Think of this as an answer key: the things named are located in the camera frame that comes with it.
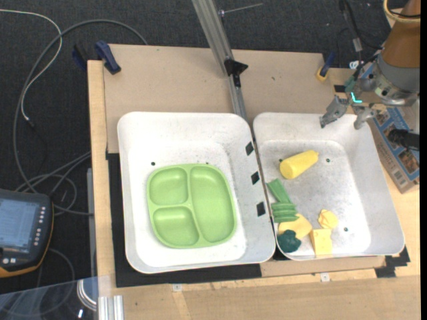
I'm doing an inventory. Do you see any white plastic tray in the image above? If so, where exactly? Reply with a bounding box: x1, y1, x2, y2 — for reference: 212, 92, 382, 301
116, 111, 278, 275
252, 111, 406, 261

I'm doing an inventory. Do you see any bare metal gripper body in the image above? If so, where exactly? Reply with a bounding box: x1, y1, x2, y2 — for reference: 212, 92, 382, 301
348, 74, 420, 109

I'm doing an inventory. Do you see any dark green broccoli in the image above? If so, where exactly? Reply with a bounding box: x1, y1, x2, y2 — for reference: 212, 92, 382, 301
277, 229, 302, 254

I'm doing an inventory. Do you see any green divided plate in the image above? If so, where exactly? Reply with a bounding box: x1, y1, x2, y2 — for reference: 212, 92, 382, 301
145, 163, 238, 250

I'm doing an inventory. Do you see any yellow squeeze bottle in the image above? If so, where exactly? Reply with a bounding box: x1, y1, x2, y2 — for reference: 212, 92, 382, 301
279, 149, 320, 181

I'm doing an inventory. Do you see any yellow cheese wedge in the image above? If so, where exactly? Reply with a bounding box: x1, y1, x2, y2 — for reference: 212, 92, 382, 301
309, 228, 334, 257

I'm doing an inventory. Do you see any yellow crumpled toy food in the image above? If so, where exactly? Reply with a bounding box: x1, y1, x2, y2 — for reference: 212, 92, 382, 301
318, 209, 339, 230

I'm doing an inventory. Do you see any green sliced cucumber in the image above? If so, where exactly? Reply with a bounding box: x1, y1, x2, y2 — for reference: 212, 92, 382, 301
270, 202, 300, 223

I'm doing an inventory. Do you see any flat pale brown board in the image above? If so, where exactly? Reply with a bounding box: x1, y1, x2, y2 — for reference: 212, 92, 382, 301
102, 43, 388, 278

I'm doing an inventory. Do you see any black cylinder on white bracket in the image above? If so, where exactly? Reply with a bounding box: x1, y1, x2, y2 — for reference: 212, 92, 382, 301
388, 98, 421, 152

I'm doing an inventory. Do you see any green pea pod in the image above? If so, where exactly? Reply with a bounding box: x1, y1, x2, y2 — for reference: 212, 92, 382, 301
266, 178, 292, 205

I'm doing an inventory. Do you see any blue printed carton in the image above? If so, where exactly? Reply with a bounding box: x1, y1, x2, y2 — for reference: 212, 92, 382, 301
360, 64, 421, 195

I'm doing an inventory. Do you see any yellow banana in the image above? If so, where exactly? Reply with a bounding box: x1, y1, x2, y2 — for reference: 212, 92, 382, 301
278, 213, 313, 240

